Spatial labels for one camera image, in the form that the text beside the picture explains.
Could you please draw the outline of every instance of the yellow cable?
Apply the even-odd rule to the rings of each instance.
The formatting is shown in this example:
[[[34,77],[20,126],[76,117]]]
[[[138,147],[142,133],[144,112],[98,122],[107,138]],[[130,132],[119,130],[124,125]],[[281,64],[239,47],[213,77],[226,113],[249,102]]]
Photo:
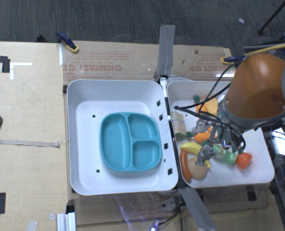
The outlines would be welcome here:
[[[279,45],[271,46],[271,47],[268,47],[268,48],[265,48],[265,49],[252,51],[252,52],[247,52],[244,55],[245,56],[250,56],[250,55],[254,55],[254,54],[266,53],[266,52],[269,52],[269,51],[279,50],[279,49],[283,49],[283,48],[285,48],[285,44],[279,44]]]

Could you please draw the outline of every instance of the white tray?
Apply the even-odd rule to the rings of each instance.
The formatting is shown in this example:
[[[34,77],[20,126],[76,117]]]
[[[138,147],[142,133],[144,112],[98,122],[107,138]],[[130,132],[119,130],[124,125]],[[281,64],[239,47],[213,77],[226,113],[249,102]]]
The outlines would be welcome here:
[[[166,191],[176,186],[178,174],[165,99],[159,84],[153,81],[76,80],[68,86],[67,100],[70,179],[78,194]],[[99,147],[100,124],[106,115],[116,112],[142,113],[156,122],[162,158],[155,168],[117,172],[105,165]]]
[[[219,82],[213,94],[225,87],[229,82]],[[205,98],[211,90],[214,82],[205,81],[173,81],[168,85],[171,112],[176,111],[174,107],[188,106],[193,104],[193,97],[198,95]],[[186,129],[191,131],[196,126],[197,118],[185,112],[177,111],[184,115]],[[248,131],[243,135],[246,141],[245,152],[252,154],[252,161],[249,167],[242,170],[236,165],[231,166],[216,158],[210,159],[211,168],[207,176],[202,180],[192,179],[187,184],[194,188],[223,187],[234,185],[251,185],[269,183],[274,178],[274,168],[271,161],[263,133],[261,129]],[[193,138],[177,138],[178,149],[181,144],[187,141],[195,142]]]

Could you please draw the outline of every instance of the black pole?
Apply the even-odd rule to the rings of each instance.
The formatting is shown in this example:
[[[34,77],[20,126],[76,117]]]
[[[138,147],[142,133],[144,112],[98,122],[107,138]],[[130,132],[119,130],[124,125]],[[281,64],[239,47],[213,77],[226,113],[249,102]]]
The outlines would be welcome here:
[[[273,15],[268,19],[268,21],[257,31],[258,35],[262,35],[263,30],[268,26],[268,24],[273,20],[273,18],[280,12],[280,10],[285,6],[285,1],[280,5],[280,7],[273,13]]]

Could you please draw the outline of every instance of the sausage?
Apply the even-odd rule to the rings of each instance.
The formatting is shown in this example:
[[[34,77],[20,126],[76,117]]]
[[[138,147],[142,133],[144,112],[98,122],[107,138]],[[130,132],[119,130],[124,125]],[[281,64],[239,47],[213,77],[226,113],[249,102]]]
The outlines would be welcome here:
[[[183,174],[184,179],[186,181],[190,181],[191,180],[191,174],[190,174],[190,171],[189,171],[188,165],[187,165],[187,151],[181,150],[180,162],[181,162],[181,169],[182,169],[182,174]]]

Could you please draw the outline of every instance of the yellow banana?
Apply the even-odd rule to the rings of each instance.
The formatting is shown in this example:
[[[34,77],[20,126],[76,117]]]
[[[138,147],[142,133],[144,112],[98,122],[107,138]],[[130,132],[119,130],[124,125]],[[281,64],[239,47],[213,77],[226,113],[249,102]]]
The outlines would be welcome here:
[[[201,145],[193,142],[185,142],[184,144],[181,144],[180,148],[181,150],[187,151],[189,153],[198,156],[199,151],[201,149]],[[211,164],[208,160],[205,161],[205,164],[207,165],[208,168],[211,167]]]

